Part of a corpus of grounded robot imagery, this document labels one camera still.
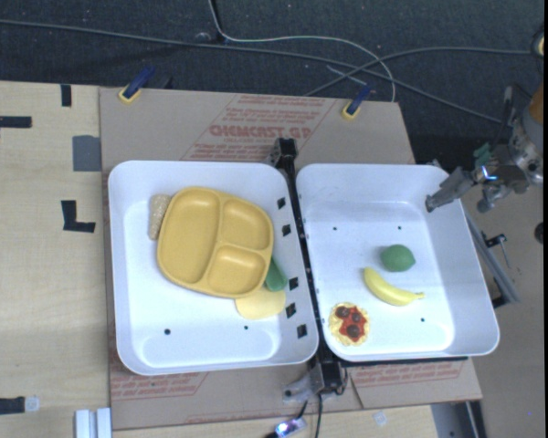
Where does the black block with wires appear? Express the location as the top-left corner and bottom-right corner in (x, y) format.
(272, 137), (300, 170)
(320, 360), (349, 395)

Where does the white plastic tray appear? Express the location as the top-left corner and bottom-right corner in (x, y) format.
(295, 162), (501, 363)
(107, 159), (321, 377)

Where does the toy pizza slice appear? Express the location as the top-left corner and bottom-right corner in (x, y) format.
(327, 301), (371, 348)

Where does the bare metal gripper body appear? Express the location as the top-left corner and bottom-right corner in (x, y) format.
(474, 126), (545, 195)

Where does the brown cardboard board red print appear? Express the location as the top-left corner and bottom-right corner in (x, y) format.
(98, 87), (484, 431)

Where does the yellow banana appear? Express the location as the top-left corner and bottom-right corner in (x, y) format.
(363, 266), (427, 308)

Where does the thin black and white rod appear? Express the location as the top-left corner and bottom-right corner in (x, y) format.
(281, 165), (327, 405)

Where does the beige toy bread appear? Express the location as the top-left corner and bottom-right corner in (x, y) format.
(147, 193), (173, 242)

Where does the pale yellow flat disc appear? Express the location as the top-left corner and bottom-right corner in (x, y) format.
(234, 287), (288, 321)

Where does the green toy lime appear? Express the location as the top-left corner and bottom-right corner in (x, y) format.
(379, 244), (417, 273)

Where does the yellow divided plate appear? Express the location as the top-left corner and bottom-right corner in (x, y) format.
(155, 185), (276, 300)

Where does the green toy vegetable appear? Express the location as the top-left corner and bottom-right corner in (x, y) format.
(264, 255), (290, 292)

